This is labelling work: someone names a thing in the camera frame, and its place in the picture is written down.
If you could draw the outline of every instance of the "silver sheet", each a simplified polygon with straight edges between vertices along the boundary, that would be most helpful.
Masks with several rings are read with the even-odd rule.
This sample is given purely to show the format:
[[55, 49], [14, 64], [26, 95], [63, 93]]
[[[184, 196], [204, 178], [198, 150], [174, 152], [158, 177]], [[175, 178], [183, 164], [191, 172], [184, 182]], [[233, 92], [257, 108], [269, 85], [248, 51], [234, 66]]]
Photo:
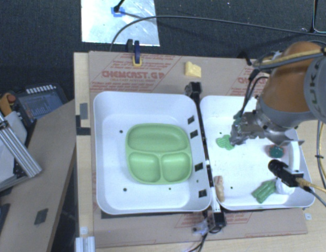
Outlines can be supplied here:
[[[125, 14], [115, 14], [112, 8], [120, 0], [81, 0], [82, 41], [111, 43], [115, 34], [126, 24], [138, 19]], [[155, 15], [154, 0], [125, 0], [120, 11], [139, 17]], [[145, 20], [126, 28], [116, 39], [125, 44], [128, 39], [139, 40], [144, 46], [159, 46], [156, 19]]]

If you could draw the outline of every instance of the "black floor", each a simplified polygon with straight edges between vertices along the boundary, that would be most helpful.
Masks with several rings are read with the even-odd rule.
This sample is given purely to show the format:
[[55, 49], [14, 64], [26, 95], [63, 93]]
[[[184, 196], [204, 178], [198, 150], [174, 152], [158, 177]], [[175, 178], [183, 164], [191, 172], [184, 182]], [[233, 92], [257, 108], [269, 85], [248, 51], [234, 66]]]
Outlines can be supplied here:
[[[294, 31], [310, 30], [313, 0], [154, 0], [157, 15], [217, 18]], [[58, 82], [74, 97], [73, 53], [108, 50], [81, 41], [80, 0], [0, 0], [0, 93], [15, 87]], [[315, 26], [326, 30], [326, 0], [318, 1]], [[144, 53], [257, 58], [300, 40], [325, 36], [294, 34], [200, 20], [158, 20], [160, 47]], [[123, 51], [115, 46], [114, 51]], [[74, 187], [69, 187], [54, 251], [73, 251]]]

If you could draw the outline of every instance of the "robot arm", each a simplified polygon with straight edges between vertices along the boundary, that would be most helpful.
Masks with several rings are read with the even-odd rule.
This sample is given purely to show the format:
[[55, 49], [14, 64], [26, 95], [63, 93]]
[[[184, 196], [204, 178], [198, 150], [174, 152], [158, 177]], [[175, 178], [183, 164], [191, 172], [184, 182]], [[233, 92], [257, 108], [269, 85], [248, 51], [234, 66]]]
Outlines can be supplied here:
[[320, 52], [320, 47], [314, 43], [298, 42], [287, 48], [281, 57], [311, 50], [321, 55], [294, 60], [272, 70], [256, 109], [240, 113], [233, 123], [232, 145], [256, 137], [266, 137], [276, 145], [287, 145], [291, 139], [286, 131], [302, 121], [318, 119], [326, 123], [326, 52]]

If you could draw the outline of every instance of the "green plate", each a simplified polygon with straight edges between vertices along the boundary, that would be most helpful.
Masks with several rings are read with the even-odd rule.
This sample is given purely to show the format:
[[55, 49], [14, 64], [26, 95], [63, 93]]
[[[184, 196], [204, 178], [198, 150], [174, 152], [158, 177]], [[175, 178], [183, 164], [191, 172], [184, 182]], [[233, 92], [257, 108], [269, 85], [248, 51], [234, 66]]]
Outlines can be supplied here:
[[174, 184], [192, 172], [191, 147], [180, 127], [144, 123], [126, 136], [127, 165], [132, 177], [145, 184]]

